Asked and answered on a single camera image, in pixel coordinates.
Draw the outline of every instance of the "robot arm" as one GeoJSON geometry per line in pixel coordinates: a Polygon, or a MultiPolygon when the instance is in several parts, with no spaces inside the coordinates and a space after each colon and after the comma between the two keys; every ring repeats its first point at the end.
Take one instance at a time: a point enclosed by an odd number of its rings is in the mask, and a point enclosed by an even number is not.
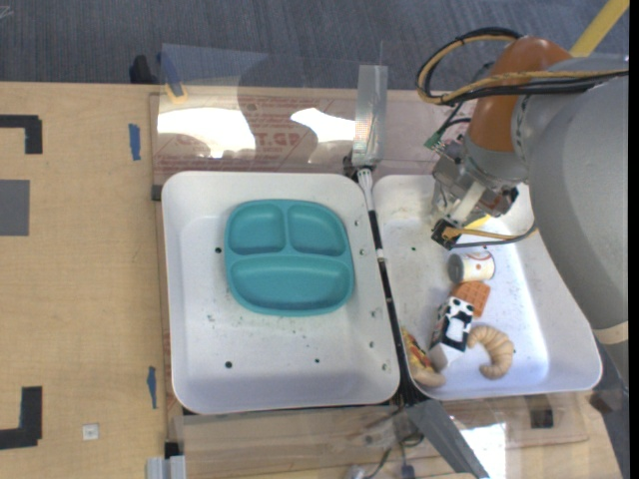
{"type": "MultiPolygon", "coordinates": [[[[611,72],[627,64],[573,59],[523,37],[491,75],[539,70],[611,72]]],[[[451,228],[505,214],[526,183],[552,260],[628,384],[628,77],[587,90],[479,99],[463,144],[447,147],[433,175],[456,204],[433,239],[454,247],[451,228]]]]}

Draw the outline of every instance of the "toy milk carton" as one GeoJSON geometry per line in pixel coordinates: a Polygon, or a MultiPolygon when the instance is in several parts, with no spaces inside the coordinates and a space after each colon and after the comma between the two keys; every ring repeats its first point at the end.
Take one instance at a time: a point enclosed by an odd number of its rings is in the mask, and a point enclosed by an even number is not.
{"type": "Polygon", "coordinates": [[[474,307],[455,296],[439,306],[428,355],[438,371],[447,367],[466,350],[474,307]]]}

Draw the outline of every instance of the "teal plate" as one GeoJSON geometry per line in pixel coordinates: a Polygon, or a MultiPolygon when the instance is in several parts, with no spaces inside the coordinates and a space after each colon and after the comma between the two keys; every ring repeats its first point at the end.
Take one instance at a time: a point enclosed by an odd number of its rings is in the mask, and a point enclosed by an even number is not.
{"type": "Polygon", "coordinates": [[[325,206],[263,200],[237,206],[225,228],[231,293],[262,314],[325,314],[343,306],[354,285],[343,223],[325,206]]]}

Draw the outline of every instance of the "cylindrical can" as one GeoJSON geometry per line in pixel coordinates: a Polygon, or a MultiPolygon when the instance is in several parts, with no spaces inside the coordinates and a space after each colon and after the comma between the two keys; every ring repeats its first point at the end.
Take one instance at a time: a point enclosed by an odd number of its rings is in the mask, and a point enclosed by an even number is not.
{"type": "Polygon", "coordinates": [[[454,253],[448,259],[448,276],[454,283],[488,280],[494,275],[495,261],[488,250],[454,253]]]}

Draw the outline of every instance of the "wooden table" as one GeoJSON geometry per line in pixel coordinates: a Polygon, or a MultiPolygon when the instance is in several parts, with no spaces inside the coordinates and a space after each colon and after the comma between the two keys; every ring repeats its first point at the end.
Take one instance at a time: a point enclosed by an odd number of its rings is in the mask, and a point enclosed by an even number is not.
{"type": "MultiPolygon", "coordinates": [[[[0,83],[0,114],[43,123],[42,154],[25,154],[24,130],[0,128],[0,181],[29,182],[28,235],[0,236],[0,429],[20,426],[23,387],[42,388],[41,438],[0,450],[0,478],[144,477],[146,460],[164,455],[149,104],[158,90],[0,83]],[[139,160],[130,125],[139,127],[139,160]]],[[[619,477],[586,399],[570,404],[582,437],[502,452],[507,477],[619,477]]],[[[418,477],[451,473],[441,457],[411,453],[418,477]]],[[[398,463],[391,455],[377,477],[399,477],[398,463]]],[[[345,468],[269,477],[342,477],[345,468]]]]}

